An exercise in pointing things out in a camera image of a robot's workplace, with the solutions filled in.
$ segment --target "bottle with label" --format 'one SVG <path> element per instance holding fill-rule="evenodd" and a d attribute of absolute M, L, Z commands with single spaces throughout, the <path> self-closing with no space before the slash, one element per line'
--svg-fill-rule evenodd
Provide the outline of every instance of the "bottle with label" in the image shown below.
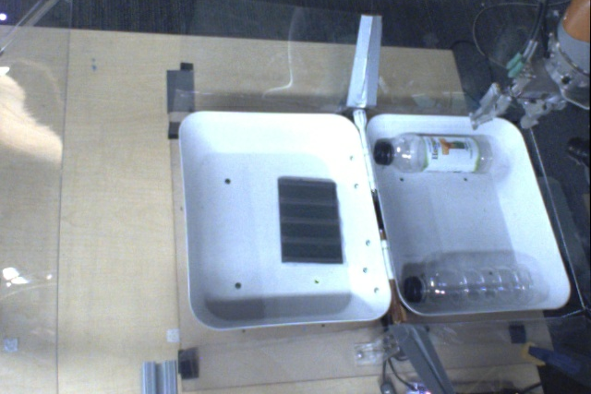
<path fill-rule="evenodd" d="M 530 267 L 536 265 L 518 263 L 505 255 L 435 255 L 420 271 L 404 278 L 402 290 L 410 304 L 435 304 L 441 309 L 523 305 L 541 295 Z"/>
<path fill-rule="evenodd" d="M 378 141 L 373 158 L 404 173 L 486 173 L 492 163 L 490 144 L 481 135 L 404 133 Z"/>

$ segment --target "bottle label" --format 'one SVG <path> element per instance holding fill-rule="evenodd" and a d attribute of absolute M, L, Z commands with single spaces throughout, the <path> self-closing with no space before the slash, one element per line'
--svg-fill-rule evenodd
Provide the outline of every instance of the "bottle label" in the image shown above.
<path fill-rule="evenodd" d="M 471 137 L 423 136 L 427 151 L 424 171 L 473 173 L 480 163 L 480 149 Z"/>

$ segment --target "robotic arm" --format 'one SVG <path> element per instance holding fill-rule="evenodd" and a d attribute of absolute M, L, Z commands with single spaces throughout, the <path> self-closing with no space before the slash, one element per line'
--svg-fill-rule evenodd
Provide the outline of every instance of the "robotic arm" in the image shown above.
<path fill-rule="evenodd" d="M 480 108 L 470 114 L 474 129 L 503 115 L 512 101 L 524 108 L 522 128 L 531 128 L 539 117 L 562 110 L 568 102 L 589 109 L 590 6 L 590 0 L 572 0 L 557 31 L 549 35 L 548 52 L 532 59 L 538 47 L 539 24 L 546 15 L 545 0 L 540 0 L 537 24 L 529 43 L 507 64 L 512 85 L 506 90 L 498 83 L 490 86 Z"/>

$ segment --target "bottle cap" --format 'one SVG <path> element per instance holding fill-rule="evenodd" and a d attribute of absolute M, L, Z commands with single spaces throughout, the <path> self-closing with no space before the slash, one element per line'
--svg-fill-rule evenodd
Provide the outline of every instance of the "bottle cap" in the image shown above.
<path fill-rule="evenodd" d="M 423 300 L 423 282 L 417 276 L 404 280 L 404 299 L 407 302 L 421 302 Z"/>
<path fill-rule="evenodd" d="M 373 159 L 377 164 L 390 164 L 394 159 L 394 147 L 388 141 L 378 141 L 373 149 Z"/>

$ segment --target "clear plastic bottle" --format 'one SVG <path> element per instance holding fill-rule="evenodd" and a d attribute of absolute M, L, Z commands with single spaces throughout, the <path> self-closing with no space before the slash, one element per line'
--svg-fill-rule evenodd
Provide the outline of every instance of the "clear plastic bottle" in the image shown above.
<path fill-rule="evenodd" d="M 502 264 L 498 259 L 491 263 L 470 255 L 430 258 L 419 274 L 404 278 L 404 299 L 411 304 L 437 304 L 442 309 L 513 306 L 532 300 L 536 287 L 526 265 Z"/>
<path fill-rule="evenodd" d="M 377 164 L 391 164 L 404 173 L 486 173 L 492 152 L 487 138 L 481 135 L 405 133 L 378 141 L 373 158 Z"/>

